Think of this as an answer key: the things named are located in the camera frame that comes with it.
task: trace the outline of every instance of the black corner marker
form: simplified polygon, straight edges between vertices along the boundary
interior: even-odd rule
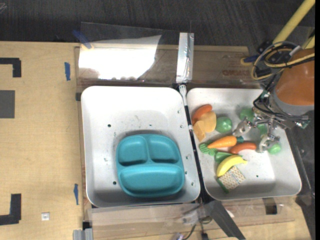
[[[0,215],[0,226],[18,224],[21,220],[21,194],[11,194],[10,213]]]
[[[21,60],[19,58],[0,58],[0,64],[12,65],[12,77],[20,78],[21,74]]]

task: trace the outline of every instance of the yellow pole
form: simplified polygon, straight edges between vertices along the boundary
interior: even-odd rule
[[[312,37],[308,38],[307,41],[302,45],[302,49],[309,49],[315,47],[315,38],[316,35],[313,35]]]
[[[280,33],[273,40],[273,43],[285,41],[288,36],[294,31],[296,26],[306,16],[310,9],[315,5],[316,0],[304,0],[296,12],[292,15]]]

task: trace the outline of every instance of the teal divided plate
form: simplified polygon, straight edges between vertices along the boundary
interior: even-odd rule
[[[159,134],[138,134],[121,140],[116,149],[116,168],[122,190],[136,198],[170,196],[185,183],[178,146]]]

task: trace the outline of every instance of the yellow banana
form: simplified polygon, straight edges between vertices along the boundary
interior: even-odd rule
[[[246,164],[248,161],[244,160],[240,155],[234,154],[224,159],[216,170],[216,176],[219,178],[224,175],[232,166],[237,164]]]

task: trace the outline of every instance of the wooden tabletop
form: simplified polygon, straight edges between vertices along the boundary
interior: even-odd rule
[[[21,220],[0,225],[1,240],[71,240],[73,230],[82,228],[77,47],[78,43],[0,42],[0,57],[19,58],[22,68],[22,77],[13,77],[12,65],[0,64],[0,90],[15,91],[14,118],[0,118],[0,215],[9,214],[11,194],[21,194]],[[70,65],[70,80],[65,63]],[[240,230],[247,239],[310,239],[301,208],[291,201],[290,209],[290,221]],[[49,213],[49,220],[42,220],[42,213]],[[207,233],[210,239],[226,237],[221,229]],[[189,239],[201,239],[200,232]]]

